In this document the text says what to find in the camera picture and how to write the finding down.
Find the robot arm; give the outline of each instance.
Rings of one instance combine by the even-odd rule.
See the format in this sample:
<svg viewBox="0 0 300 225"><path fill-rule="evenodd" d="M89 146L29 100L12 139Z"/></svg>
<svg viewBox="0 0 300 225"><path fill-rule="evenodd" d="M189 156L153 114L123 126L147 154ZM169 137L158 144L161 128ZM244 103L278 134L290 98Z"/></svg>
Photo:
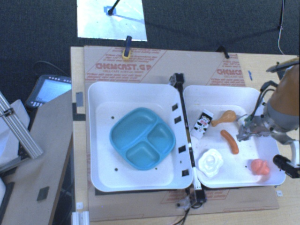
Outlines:
<svg viewBox="0 0 300 225"><path fill-rule="evenodd" d="M299 178L299 141L290 138L286 133L299 127L299 58L282 65L276 65L267 71L274 72L278 68L286 68L285 75L277 85L273 81L266 82L261 88L261 94L257 100L253 113L238 119L240 125L238 141L248 140L251 136L272 136L283 145L290 145L292 149L292 160L281 155L276 155L273 162L287 175ZM256 109L262 103L264 94L271 90L269 86L276 89L267 103L263 103L263 114L255 116Z"/></svg>

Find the wooden table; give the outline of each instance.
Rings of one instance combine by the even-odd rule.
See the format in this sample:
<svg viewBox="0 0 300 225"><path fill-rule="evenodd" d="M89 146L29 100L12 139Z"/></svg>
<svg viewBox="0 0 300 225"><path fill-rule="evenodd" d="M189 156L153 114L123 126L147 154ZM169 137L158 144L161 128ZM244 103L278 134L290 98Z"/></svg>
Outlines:
<svg viewBox="0 0 300 225"><path fill-rule="evenodd" d="M276 64L276 62L287 61L295 56L287 55L262 55L262 54L238 54L241 70L244 76L246 86L260 89L261 85L273 80L279 82L277 74L266 73L266 69ZM71 71L72 71L72 90L73 103L76 102L76 93L84 91L84 48L71 48ZM85 113L85 102L83 96L83 106L77 107L77 113ZM83 203L83 209L77 211L88 210L88 188L87 188L87 156L86 156L86 126L85 121L74 121L74 163L75 163L75 201ZM299 139L299 130L290 132L289 135L295 139ZM280 153L287 157L291 157L289 146L279 145ZM240 211L234 213L218 213L218 214L202 214L190 215L187 217L187 225L193 224L296 224L300 220L300 182L299 179L291 179L286 177L285 182L276 188L281 191L283 196L279 196L278 210L257 210L257 211ZM155 217L142 219L127 219L91 222L92 225L170 225L181 217Z"/></svg>

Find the white tray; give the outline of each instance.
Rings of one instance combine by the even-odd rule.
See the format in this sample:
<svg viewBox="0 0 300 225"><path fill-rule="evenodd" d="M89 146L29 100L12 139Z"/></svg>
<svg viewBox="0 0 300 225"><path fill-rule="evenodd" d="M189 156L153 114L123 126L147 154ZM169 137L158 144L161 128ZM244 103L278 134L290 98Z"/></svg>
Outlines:
<svg viewBox="0 0 300 225"><path fill-rule="evenodd" d="M96 82L88 90L91 180L105 192L180 189L193 180L187 136L178 91L166 84ZM128 112L146 107L168 124L175 134L171 153L155 168L138 170L125 161L110 143L113 125ZM181 117L181 122L174 119ZM186 151L179 153L179 147ZM189 175L182 176L188 170Z"/></svg>
<svg viewBox="0 0 300 225"><path fill-rule="evenodd" d="M237 116L250 114L253 111L259 92L252 88L220 86L188 86L184 90L184 99L190 129L193 128L203 109L207 109L218 119L224 111L233 110ZM262 114L260 106L256 114ZM280 171L273 163L273 157L279 154L276 141L268 137L251 137L248 141L238 142L240 152L231 153L227 141L220 135L227 130L236 140L238 125L236 122L221 123L216 127L209 126L204 136L197 140L192 137L195 162L208 149L217 149L223 157L224 164L219 173L208 178L197 169L200 182L209 188L232 188L249 186L279 185L285 180L285 172ZM267 176L253 175L250 164L253 159L267 160L270 173Z"/></svg>

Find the blue plate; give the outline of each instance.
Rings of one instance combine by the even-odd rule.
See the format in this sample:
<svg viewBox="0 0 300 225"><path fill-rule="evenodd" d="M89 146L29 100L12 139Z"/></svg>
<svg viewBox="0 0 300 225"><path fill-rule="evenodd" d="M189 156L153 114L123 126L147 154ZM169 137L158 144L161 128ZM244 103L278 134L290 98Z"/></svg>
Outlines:
<svg viewBox="0 0 300 225"><path fill-rule="evenodd" d="M133 167L148 170L174 148L175 135L152 110L137 108L121 118L110 131L117 152Z"/></svg>

